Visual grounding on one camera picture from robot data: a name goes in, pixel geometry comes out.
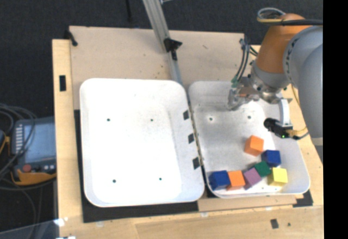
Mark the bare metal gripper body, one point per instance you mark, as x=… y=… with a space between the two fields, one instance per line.
x=253 y=90

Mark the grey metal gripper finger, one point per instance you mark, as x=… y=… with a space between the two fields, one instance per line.
x=242 y=101
x=232 y=100

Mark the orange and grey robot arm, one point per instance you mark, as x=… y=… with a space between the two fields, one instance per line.
x=304 y=69

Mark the white plastic tray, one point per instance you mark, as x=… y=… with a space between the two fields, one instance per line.
x=225 y=142
x=136 y=145

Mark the orange cube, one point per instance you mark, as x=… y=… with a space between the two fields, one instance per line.
x=236 y=179
x=254 y=145

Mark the blue cube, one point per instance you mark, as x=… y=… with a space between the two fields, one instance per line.
x=272 y=157
x=218 y=179

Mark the green cube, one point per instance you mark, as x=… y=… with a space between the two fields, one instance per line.
x=262 y=168

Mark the purple cube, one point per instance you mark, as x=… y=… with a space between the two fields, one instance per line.
x=252 y=177

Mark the yellow cube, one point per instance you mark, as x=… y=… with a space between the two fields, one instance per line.
x=278 y=176

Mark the pale wood board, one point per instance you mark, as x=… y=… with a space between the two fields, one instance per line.
x=122 y=52

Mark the black cylinder on white bracket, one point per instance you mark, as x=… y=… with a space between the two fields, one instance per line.
x=284 y=114

